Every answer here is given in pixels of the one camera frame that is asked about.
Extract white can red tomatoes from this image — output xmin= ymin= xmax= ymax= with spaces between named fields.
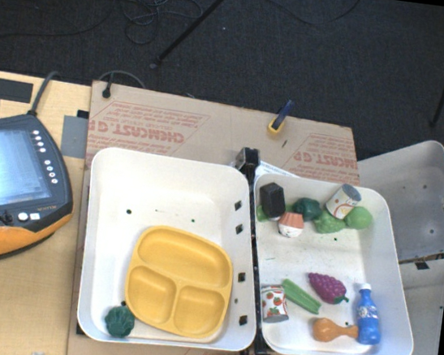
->
xmin=256 ymin=283 xmax=294 ymax=327

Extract orange chicken drumstick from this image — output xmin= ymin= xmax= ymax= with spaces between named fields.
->
xmin=311 ymin=316 xmax=361 ymax=348

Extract green celery stick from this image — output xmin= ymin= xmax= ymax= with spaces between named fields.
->
xmin=278 ymin=278 xmax=325 ymax=315

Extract white plastic tray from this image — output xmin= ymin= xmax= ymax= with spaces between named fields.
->
xmin=231 ymin=170 xmax=436 ymax=355
xmin=67 ymin=143 xmax=280 ymax=355

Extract thin black rod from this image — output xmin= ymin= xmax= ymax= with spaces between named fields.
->
xmin=222 ymin=167 xmax=289 ymax=355

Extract brown cardboard board red print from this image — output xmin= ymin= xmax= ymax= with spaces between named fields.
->
xmin=53 ymin=79 xmax=434 ymax=355

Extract light green toy vegetable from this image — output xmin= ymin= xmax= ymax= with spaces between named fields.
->
xmin=253 ymin=204 xmax=272 ymax=223

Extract white cupcake orange top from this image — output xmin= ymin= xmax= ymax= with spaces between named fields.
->
xmin=276 ymin=210 xmax=307 ymax=240

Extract blue plastic bottle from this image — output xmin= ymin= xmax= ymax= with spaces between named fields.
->
xmin=349 ymin=281 xmax=390 ymax=348

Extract yellow divided plate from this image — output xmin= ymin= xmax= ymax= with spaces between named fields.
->
xmin=118 ymin=221 xmax=240 ymax=344

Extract dark green broccoli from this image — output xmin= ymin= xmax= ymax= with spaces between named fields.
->
xmin=102 ymin=301 xmax=138 ymax=340
xmin=290 ymin=195 xmax=325 ymax=224

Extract white can yellow print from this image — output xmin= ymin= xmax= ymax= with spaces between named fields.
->
xmin=323 ymin=181 xmax=364 ymax=223

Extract purple grapes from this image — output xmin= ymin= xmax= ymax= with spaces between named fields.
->
xmin=304 ymin=271 xmax=353 ymax=307

